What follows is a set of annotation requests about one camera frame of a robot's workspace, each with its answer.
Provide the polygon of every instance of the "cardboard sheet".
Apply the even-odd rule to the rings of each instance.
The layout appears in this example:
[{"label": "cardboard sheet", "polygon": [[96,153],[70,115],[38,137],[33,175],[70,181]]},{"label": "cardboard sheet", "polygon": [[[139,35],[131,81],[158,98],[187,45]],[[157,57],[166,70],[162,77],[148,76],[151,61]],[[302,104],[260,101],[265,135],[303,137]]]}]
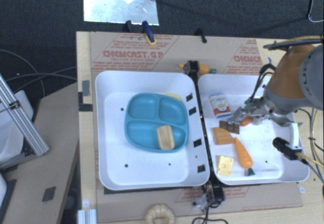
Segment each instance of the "cardboard sheet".
[{"label": "cardboard sheet", "polygon": [[[258,74],[262,66],[255,39],[155,35],[151,47],[143,34],[91,33],[91,66],[94,126],[96,100],[94,81],[104,70],[181,72],[179,63],[198,60],[217,73]],[[166,203],[176,216],[199,215],[192,202],[201,187],[160,191],[107,192],[98,176],[98,140],[95,132],[98,223],[144,219],[153,204]],[[211,213],[240,212],[302,206],[296,183],[231,186],[224,189],[225,201]]]}]

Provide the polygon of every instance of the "blue divided plate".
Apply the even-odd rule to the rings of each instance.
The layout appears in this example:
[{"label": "blue divided plate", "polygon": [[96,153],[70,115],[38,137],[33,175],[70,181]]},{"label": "blue divided plate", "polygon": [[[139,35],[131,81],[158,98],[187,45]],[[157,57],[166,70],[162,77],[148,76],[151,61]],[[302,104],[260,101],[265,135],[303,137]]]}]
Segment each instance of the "blue divided plate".
[{"label": "blue divided plate", "polygon": [[[172,128],[175,148],[161,150],[156,129],[163,125]],[[125,118],[126,138],[132,145],[159,153],[180,150],[188,139],[186,107],[175,98],[154,93],[140,93],[129,101]]]}]

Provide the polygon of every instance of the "dark carpet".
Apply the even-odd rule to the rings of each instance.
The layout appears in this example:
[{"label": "dark carpet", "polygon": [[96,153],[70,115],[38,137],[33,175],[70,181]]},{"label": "dark carpet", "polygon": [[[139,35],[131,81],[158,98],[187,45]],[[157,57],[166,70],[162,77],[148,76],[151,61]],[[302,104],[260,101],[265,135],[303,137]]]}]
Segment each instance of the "dark carpet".
[{"label": "dark carpet", "polygon": [[[39,72],[54,72],[76,65],[75,32],[121,31],[121,24],[83,21],[83,0],[0,0],[0,48],[26,58]],[[251,38],[293,38],[323,34],[323,23],[306,18],[308,0],[157,0],[160,26],[155,33]],[[323,18],[323,0],[314,0],[312,17]],[[33,73],[19,59],[0,53],[5,79]],[[67,73],[75,76],[75,70]],[[32,78],[10,81],[17,89]],[[71,80],[44,79],[50,94]],[[35,104],[42,96],[39,83],[25,88]]]}]

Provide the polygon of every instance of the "beige ring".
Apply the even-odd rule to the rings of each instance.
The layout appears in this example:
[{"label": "beige ring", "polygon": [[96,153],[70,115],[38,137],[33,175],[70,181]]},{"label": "beige ring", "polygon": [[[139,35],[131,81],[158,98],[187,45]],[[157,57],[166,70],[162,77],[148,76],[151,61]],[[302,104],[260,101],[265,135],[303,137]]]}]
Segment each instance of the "beige ring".
[{"label": "beige ring", "polygon": [[166,218],[168,219],[168,224],[176,223],[176,217],[173,211],[166,204],[155,204],[150,208],[145,216],[146,224],[153,224],[156,218]]}]

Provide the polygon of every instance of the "white tray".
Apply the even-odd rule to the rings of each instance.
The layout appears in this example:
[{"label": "white tray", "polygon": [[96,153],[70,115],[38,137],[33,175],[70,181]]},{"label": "white tray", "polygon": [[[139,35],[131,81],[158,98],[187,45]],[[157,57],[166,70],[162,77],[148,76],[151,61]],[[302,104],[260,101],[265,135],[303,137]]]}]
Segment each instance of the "white tray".
[{"label": "white tray", "polygon": [[[297,123],[291,124],[290,127],[280,127],[269,120],[263,121],[259,126],[249,124],[240,127],[239,135],[232,133],[232,137],[237,137],[242,142],[253,160],[252,169],[255,175],[252,176],[246,176],[246,169],[240,166],[234,144],[216,145],[214,142],[212,128],[219,127],[219,121],[227,120],[228,117],[215,118],[209,96],[223,93],[231,111],[235,112],[250,97],[256,81],[257,76],[226,74],[206,74],[199,79],[198,85],[214,169],[217,169],[218,155],[234,158],[231,176],[219,174],[216,176],[228,185],[303,181],[309,175],[308,166],[299,161],[290,161],[272,145],[276,137],[287,141],[294,137],[299,139]],[[264,84],[268,81],[269,77],[266,77]],[[255,97],[261,97],[262,94],[263,88],[259,88]]]},{"label": "white tray", "polygon": [[[95,89],[99,176],[105,187],[117,191],[199,186],[207,182],[210,169],[191,78],[182,73],[105,71],[97,76]],[[178,152],[154,153],[127,141],[124,123],[128,102],[144,92],[175,93],[187,112],[196,108],[196,113],[188,114],[188,141]]]}]

